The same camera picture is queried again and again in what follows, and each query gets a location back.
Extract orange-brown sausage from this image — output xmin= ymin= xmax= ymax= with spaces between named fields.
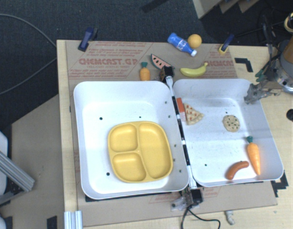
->
xmin=225 ymin=160 xmax=250 ymax=181

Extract brown cardboard board red print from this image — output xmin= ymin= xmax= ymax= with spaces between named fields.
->
xmin=65 ymin=40 xmax=279 ymax=228

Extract toy pizza slice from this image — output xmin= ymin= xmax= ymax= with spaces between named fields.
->
xmin=182 ymin=103 xmax=205 ymax=126

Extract white plastic tray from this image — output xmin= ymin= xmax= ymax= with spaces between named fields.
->
xmin=172 ymin=78 xmax=285 ymax=187
xmin=73 ymin=81 xmax=190 ymax=200

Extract thin black and white rod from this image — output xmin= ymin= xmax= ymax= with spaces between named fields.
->
xmin=165 ymin=76 xmax=198 ymax=189

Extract large orange carrot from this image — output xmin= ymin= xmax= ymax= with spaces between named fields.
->
xmin=246 ymin=135 xmax=262 ymax=176

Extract blue bottle white cap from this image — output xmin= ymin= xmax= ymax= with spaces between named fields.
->
xmin=167 ymin=32 xmax=198 ymax=57

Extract orange toy fruit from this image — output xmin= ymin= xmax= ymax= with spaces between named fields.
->
xmin=187 ymin=33 xmax=203 ymax=49

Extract yellow banana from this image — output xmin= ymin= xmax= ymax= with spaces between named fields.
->
xmin=179 ymin=62 xmax=209 ymax=78

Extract small orange carrot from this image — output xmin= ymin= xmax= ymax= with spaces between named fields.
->
xmin=139 ymin=62 xmax=151 ymax=82

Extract red watermelon slice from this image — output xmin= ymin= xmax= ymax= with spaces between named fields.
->
xmin=150 ymin=53 xmax=172 ymax=70

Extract yellow divided plate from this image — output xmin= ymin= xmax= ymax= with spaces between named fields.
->
xmin=107 ymin=120 xmax=174 ymax=184

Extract orange and white carton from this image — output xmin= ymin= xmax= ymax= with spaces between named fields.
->
xmin=176 ymin=97 xmax=187 ymax=122

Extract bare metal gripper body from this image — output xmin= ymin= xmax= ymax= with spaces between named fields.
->
xmin=261 ymin=73 xmax=293 ymax=96

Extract beige chocolate chip biscuit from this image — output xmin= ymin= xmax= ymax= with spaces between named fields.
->
xmin=222 ymin=114 xmax=241 ymax=133

